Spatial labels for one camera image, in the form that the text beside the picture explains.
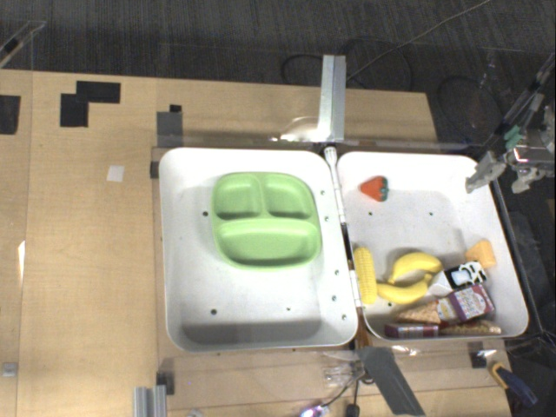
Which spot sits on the purple carton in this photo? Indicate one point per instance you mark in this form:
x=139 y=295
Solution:
x=471 y=303

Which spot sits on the green divided plate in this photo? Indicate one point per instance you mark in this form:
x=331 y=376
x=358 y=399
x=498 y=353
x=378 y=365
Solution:
x=265 y=241

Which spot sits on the tan pizza slice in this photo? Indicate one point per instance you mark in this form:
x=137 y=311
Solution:
x=421 y=315

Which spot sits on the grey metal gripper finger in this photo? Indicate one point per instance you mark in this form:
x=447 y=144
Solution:
x=526 y=180
x=483 y=173

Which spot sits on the dark red box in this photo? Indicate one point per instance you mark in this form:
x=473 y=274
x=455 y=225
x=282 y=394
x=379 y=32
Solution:
x=410 y=331

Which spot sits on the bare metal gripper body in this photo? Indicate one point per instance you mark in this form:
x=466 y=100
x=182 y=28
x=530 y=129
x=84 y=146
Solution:
x=536 y=155

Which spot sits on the white plastic tray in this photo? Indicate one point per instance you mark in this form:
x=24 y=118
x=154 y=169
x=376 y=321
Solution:
x=425 y=224
x=243 y=302

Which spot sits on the yellow banana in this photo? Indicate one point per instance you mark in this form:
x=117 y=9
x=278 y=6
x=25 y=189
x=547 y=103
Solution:
x=401 y=293
x=415 y=262

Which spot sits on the tan cracker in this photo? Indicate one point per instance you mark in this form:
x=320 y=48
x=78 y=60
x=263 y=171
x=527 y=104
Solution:
x=471 y=329

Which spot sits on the yellow corn cob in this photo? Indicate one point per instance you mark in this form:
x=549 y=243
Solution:
x=366 y=276

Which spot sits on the white and yellow packet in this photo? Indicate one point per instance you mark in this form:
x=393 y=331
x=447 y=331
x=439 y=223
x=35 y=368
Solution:
x=445 y=309

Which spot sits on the red strawberry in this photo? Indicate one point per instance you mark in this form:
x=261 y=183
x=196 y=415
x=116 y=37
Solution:
x=372 y=187

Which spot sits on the orange cheese wedge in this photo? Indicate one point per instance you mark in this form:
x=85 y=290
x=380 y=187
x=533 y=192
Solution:
x=482 y=253

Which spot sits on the black and white milk carton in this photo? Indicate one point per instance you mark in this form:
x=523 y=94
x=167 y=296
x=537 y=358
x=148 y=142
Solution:
x=467 y=274

